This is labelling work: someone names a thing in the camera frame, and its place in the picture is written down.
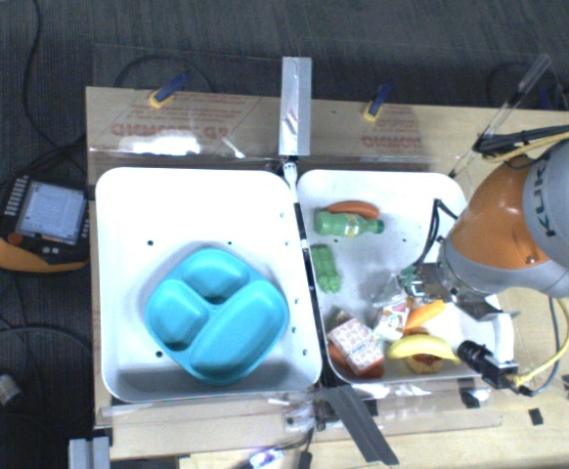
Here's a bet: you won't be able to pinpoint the brown pastry with red filling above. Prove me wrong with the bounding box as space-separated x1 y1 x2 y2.
404 327 445 375

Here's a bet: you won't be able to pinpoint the silver metal cylinder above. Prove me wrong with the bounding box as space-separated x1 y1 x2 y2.
0 372 22 406

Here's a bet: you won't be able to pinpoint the black cylinder on white bracket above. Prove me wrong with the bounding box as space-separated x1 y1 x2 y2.
457 308 521 391

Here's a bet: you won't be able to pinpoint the yellow banana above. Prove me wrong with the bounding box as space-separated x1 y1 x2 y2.
385 333 461 365

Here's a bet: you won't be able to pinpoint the small white carton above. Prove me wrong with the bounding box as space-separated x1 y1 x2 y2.
372 301 411 344

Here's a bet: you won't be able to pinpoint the orange sausage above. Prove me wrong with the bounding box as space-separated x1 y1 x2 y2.
326 200 381 221

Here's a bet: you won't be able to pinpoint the orange and white carton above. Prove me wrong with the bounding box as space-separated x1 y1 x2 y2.
327 317 386 377

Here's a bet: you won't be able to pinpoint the brown cardboard board red print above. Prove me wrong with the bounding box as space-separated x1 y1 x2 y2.
84 85 569 461

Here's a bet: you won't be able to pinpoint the green grapes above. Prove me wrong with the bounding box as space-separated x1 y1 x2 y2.
310 244 343 295

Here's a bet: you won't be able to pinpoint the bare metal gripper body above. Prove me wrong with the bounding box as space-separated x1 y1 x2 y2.
405 262 467 307

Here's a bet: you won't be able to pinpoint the green bottle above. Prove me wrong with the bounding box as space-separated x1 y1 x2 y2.
313 211 386 237

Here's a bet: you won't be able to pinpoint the blue divided plate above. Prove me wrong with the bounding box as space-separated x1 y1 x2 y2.
143 246 290 388

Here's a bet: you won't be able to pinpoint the orange carrot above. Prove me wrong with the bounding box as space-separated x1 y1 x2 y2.
404 299 447 331

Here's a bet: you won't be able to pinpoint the white plastic tray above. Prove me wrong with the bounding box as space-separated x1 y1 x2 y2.
296 168 515 386
94 166 324 404

